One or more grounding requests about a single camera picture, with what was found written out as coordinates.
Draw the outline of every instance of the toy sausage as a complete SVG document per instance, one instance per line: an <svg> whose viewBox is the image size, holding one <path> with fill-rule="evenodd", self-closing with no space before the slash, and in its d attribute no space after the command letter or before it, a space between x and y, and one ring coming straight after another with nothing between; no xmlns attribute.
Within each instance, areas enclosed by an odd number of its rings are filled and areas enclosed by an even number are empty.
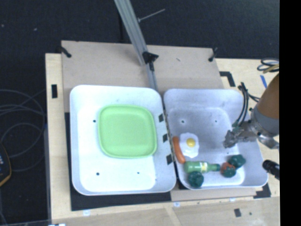
<svg viewBox="0 0 301 226"><path fill-rule="evenodd" d="M184 164L186 162L185 157L180 148L180 139L179 137L173 137L173 144L174 144L174 153L178 162Z"/></svg>

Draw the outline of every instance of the green bottle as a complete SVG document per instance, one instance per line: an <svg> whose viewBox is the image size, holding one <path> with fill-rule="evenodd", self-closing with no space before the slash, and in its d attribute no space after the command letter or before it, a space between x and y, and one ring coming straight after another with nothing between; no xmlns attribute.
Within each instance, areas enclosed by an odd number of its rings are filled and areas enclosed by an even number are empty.
<svg viewBox="0 0 301 226"><path fill-rule="evenodd" d="M187 173L193 171L198 171L201 173L206 173L210 171L219 171L221 166L219 164L210 164L206 161L187 161L184 164L184 170Z"/></svg>

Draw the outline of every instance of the black clamp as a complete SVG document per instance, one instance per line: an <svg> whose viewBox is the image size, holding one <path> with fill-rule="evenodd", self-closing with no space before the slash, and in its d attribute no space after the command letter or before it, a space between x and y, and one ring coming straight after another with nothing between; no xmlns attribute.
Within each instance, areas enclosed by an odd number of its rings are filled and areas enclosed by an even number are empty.
<svg viewBox="0 0 301 226"><path fill-rule="evenodd" d="M155 71L153 62L159 57L159 55L155 55L155 54L145 51L142 53L142 56L143 56L144 62L146 64L150 65L150 70Z"/></svg>

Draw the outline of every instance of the egg yolk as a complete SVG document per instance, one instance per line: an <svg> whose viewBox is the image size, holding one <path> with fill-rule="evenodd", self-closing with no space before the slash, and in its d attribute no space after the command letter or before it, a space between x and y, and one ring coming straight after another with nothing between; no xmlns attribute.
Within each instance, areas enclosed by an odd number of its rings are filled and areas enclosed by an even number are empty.
<svg viewBox="0 0 301 226"><path fill-rule="evenodd" d="M194 146L196 145L196 141L195 141L194 139L192 139L192 138L188 138L188 139L186 140L186 144L187 144L187 146L189 146L189 147L194 147Z"/></svg>

